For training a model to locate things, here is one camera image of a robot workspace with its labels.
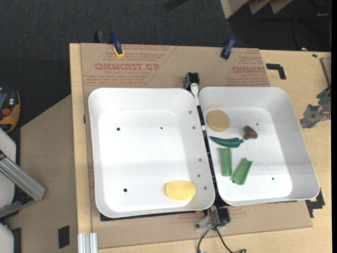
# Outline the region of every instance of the black cable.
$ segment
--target black cable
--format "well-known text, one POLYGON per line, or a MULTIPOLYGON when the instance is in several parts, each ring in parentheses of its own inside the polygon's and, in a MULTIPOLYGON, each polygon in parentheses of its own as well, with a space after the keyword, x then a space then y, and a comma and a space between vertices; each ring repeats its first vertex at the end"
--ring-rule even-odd
MULTIPOLYGON (((217 232, 217 234, 219 235, 219 237, 220 237, 220 239, 221 239, 222 244, 223 244, 223 245, 225 246, 225 248, 229 251, 229 253, 234 253, 234 252, 231 251, 231 250, 228 248, 228 246, 225 244, 225 241, 222 239, 222 236, 221 236, 219 230, 217 229, 217 227, 215 226, 215 228, 212 229, 212 230, 215 230, 215 231, 217 232)), ((206 236, 206 234, 207 234, 208 232, 209 232, 209 230, 207 230, 207 231, 203 234, 203 236, 200 238, 200 241, 199 241, 199 243, 198 243, 197 253, 200 253, 200 244, 201 244, 201 241, 202 241, 202 239, 206 236)), ((246 249, 242 249, 242 250, 240 251, 240 253, 246 253, 246 252, 247 252, 246 249)))

